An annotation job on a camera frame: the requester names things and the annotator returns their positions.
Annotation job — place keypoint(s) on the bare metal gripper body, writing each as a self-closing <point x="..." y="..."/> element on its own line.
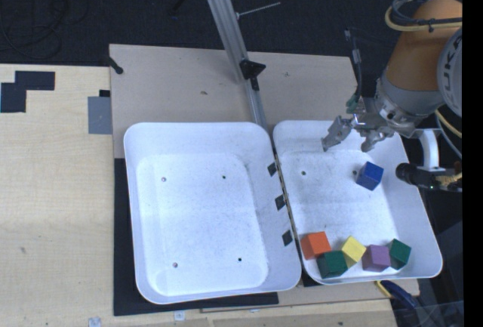
<point x="377" y="118"/>

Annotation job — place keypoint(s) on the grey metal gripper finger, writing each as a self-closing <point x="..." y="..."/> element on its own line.
<point x="336" y="133"/>
<point x="371" y="142"/>

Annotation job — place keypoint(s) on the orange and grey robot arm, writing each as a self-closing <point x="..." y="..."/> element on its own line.
<point x="419" y="53"/>

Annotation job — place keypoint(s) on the blue cube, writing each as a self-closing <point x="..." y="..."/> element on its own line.
<point x="370" y="175"/>

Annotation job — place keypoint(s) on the white plastic tray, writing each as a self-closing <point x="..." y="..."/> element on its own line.
<point x="200" y="219"/>
<point x="332" y="201"/>

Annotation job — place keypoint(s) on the yellow cube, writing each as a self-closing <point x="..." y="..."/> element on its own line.
<point x="354" y="248"/>

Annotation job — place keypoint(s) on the orange cube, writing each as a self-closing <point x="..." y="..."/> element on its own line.
<point x="315" y="244"/>

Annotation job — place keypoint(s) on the green cube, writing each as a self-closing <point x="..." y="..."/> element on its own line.
<point x="400" y="253"/>
<point x="332" y="264"/>

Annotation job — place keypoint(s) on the purple cube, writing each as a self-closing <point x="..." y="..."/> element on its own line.
<point x="376" y="258"/>

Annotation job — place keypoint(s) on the brown flat board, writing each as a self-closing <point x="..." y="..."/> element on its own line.
<point x="181" y="87"/>

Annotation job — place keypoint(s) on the black cylinder on white bracket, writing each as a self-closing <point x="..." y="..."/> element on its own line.
<point x="413" y="174"/>

